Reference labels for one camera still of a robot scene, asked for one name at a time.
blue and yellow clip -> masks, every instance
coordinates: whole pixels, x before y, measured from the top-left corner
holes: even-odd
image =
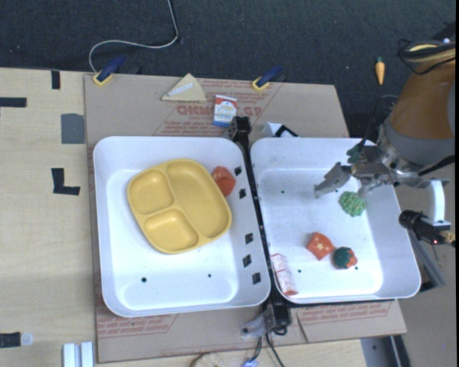
[[[271,70],[269,70],[267,73],[264,75],[257,77],[255,80],[252,82],[252,88],[260,93],[264,89],[266,89],[269,86],[269,82],[279,76],[282,73],[283,69],[282,67],[273,67]]]
[[[112,79],[112,74],[124,64],[124,61],[125,56],[117,56],[116,58],[110,60],[103,70],[94,75],[93,82],[97,86],[105,86]]]

yellow triangle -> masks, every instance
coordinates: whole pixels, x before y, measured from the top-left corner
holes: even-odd
[[[180,82],[172,87],[168,93],[161,97],[162,101],[177,102],[206,102],[206,94],[190,73],[185,75]]]

black fabric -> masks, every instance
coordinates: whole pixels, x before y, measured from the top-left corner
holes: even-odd
[[[376,97],[398,95],[409,77],[398,40],[455,37],[456,0],[172,1],[179,43],[102,46],[97,69],[125,54],[121,72],[253,81],[279,65],[288,82],[334,84],[352,136],[364,134]],[[173,35],[166,0],[0,0],[0,67],[90,71],[100,41],[163,44]]]

